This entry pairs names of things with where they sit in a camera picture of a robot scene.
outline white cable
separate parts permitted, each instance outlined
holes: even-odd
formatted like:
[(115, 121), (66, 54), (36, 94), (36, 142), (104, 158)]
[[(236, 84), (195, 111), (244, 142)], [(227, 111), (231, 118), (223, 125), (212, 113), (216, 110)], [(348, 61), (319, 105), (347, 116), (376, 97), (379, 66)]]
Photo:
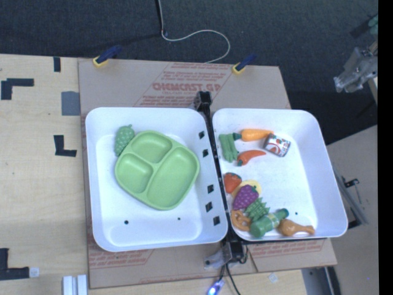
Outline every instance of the white cable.
[(196, 31), (196, 32), (194, 32), (194, 33), (191, 33), (191, 34), (185, 36), (185, 37), (177, 38), (177, 39), (170, 39), (170, 38), (167, 38), (167, 37), (164, 35), (164, 19), (163, 19), (163, 16), (162, 16), (161, 0), (157, 0), (157, 1), (158, 1), (158, 7), (159, 7), (159, 9), (160, 9), (161, 36), (162, 36), (163, 39), (165, 39), (165, 40), (168, 41), (168, 42), (179, 42), (179, 41), (183, 41), (184, 39), (187, 39), (187, 38), (189, 38), (189, 37), (191, 37), (191, 36), (193, 36), (193, 35), (199, 34), (199, 33), (205, 33), (205, 32), (216, 33), (216, 34), (222, 36), (222, 37), (226, 40), (226, 42), (227, 42), (227, 44), (228, 44), (228, 49), (227, 49), (227, 52), (226, 52), (225, 54), (223, 54), (221, 57), (219, 57), (219, 58), (217, 58), (217, 59), (214, 59), (214, 60), (207, 61), (206, 63), (212, 63), (212, 62), (218, 61), (218, 60), (223, 59), (224, 57), (226, 57), (226, 56), (228, 55), (228, 53), (229, 53), (229, 51), (230, 51), (230, 49), (231, 49), (231, 44), (230, 44), (230, 42), (229, 42), (229, 39), (228, 39), (224, 34), (222, 34), (222, 33), (220, 33), (220, 32), (217, 32), (217, 31), (214, 31), (213, 29), (201, 29), (200, 31)]

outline blue clamp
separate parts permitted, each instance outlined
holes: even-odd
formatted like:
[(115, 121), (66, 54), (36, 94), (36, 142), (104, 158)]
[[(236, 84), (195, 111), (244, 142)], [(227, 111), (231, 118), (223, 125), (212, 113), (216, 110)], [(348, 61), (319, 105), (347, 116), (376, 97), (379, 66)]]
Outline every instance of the blue clamp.
[(247, 56), (243, 61), (235, 64), (232, 67), (232, 72), (235, 74), (241, 74), (244, 71), (244, 68), (246, 67), (246, 65), (249, 65), (250, 63), (252, 63), (255, 58), (257, 58), (256, 55), (254, 55), (253, 53), (249, 56)]
[(122, 46), (113, 46), (105, 50), (100, 56), (93, 59), (93, 63), (100, 68), (108, 63), (108, 59), (116, 57), (122, 51)]

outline pretzel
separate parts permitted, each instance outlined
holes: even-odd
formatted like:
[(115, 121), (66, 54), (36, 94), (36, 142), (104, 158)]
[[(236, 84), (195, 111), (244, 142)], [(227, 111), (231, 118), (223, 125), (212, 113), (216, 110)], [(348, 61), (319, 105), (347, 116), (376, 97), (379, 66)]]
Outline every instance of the pretzel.
[(233, 226), (237, 227), (239, 230), (244, 230), (246, 232), (250, 231), (251, 219), (243, 215), (242, 211), (232, 210), (231, 221)]

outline orange carrot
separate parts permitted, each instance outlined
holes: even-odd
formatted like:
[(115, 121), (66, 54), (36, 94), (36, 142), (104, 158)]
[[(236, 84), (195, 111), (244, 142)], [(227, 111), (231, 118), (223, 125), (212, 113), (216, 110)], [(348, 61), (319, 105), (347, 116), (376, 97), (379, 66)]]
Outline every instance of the orange carrot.
[(249, 150), (249, 151), (242, 152), (238, 155), (238, 166), (244, 166), (252, 158), (265, 154), (266, 152), (263, 152), (261, 150)]
[(266, 138), (270, 133), (273, 133), (273, 131), (264, 129), (244, 129), (241, 131), (241, 139), (243, 141), (260, 140)]
[(233, 192), (241, 183), (241, 177), (235, 173), (226, 173), (224, 175), (225, 191), (229, 194)]

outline dark fabric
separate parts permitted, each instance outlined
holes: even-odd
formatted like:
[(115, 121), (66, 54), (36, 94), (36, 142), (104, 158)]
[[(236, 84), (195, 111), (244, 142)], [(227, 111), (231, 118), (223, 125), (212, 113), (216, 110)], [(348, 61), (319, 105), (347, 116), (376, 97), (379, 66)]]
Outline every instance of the dark fabric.
[[(377, 124), (369, 87), (337, 93), (333, 78), (343, 72), (354, 47), (375, 40), (365, 23), (378, 13), (378, 0), (161, 4), (168, 38), (216, 30), (231, 42), (219, 63), (235, 64), (254, 53), (254, 65), (279, 66), (292, 108), (316, 116), (327, 144)], [(155, 0), (0, 0), (0, 8), (1, 53), (95, 57), (119, 44), (117, 58), (206, 62), (227, 49), (214, 33), (182, 42), (162, 39)]]

